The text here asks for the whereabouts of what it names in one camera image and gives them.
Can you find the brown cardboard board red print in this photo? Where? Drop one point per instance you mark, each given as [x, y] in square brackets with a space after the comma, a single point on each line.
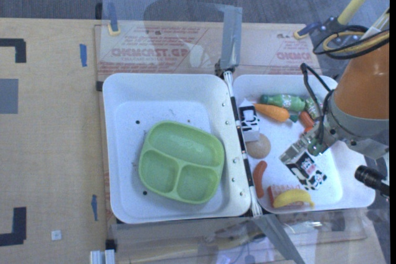
[161, 49]

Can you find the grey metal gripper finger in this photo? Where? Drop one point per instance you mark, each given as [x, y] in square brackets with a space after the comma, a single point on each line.
[294, 150]

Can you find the black cylinder on white bracket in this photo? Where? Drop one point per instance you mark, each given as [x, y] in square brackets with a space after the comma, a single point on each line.
[368, 176]

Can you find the white plastic tray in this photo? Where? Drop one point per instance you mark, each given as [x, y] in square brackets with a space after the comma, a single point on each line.
[284, 139]
[173, 96]

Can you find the green divided plate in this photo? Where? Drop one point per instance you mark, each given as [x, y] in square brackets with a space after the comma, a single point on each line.
[181, 160]

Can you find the red packet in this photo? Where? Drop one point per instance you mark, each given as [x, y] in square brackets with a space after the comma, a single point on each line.
[280, 190]

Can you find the round brown biscuit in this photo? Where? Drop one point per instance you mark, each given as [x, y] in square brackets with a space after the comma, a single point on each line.
[259, 146]

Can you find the cow print milk carton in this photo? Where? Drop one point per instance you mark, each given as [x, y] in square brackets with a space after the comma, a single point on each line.
[307, 171]

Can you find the black and white cow carton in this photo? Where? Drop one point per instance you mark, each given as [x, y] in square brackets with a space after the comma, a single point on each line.
[249, 120]

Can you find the short orange sausage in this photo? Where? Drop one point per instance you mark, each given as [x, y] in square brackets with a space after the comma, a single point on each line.
[307, 120]

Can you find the yellow banana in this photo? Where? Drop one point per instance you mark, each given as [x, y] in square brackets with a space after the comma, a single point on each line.
[292, 197]

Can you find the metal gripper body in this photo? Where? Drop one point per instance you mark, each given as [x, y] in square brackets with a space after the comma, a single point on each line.
[321, 136]

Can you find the orange carrot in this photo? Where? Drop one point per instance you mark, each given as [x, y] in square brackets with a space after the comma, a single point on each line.
[272, 112]

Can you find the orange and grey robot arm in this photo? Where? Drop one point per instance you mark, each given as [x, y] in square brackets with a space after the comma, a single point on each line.
[362, 86]

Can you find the small green bottle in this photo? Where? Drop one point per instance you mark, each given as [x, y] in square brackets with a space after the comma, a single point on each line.
[312, 108]

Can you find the long orange sausage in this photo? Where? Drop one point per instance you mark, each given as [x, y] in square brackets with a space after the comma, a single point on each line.
[259, 177]

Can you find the green plastic bottle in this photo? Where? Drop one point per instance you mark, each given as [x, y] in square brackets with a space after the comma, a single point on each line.
[283, 102]

